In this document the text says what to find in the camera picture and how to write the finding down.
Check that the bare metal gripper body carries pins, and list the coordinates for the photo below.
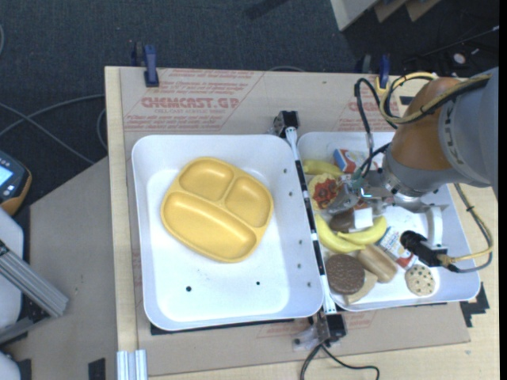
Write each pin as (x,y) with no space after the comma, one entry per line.
(376,188)

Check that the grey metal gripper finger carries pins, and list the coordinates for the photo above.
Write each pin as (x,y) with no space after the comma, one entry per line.
(341,203)

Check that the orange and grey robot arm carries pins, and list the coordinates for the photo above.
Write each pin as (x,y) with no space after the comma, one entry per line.
(455,133)

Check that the dark brown doughnut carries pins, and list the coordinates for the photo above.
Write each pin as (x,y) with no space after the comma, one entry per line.
(341,222)

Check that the pizza slice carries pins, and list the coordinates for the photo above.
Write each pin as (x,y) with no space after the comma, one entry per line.
(322,190)

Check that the white cube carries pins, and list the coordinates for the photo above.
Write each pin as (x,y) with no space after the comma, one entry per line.
(363,218)

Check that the yellow banana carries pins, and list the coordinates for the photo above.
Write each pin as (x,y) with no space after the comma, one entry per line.
(372,234)
(319,167)
(332,240)

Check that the thin black and white rod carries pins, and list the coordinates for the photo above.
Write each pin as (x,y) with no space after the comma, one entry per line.
(313,232)

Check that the red white blue carton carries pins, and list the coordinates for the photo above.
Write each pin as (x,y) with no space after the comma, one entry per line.
(346,160)

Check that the tan hot dog bun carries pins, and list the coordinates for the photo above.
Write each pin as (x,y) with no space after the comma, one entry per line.
(378,263)

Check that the round brown biscuit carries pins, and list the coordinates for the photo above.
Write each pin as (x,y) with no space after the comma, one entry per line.
(344,274)

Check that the white plastic tray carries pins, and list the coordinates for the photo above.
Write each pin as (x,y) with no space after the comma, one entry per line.
(455,220)
(222,291)

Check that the tan bread slice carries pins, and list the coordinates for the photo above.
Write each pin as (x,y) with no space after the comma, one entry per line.
(368,287)

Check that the chocolate chip cookie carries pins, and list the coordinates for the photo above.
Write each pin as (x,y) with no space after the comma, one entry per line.
(420,280)

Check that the yellow divided plate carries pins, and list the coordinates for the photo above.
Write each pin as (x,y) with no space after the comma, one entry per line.
(210,216)

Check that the brown cardboard board red print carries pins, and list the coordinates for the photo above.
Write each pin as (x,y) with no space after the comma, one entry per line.
(198,105)

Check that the black cylinder on white bracket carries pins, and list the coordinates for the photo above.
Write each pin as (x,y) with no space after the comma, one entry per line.
(420,245)

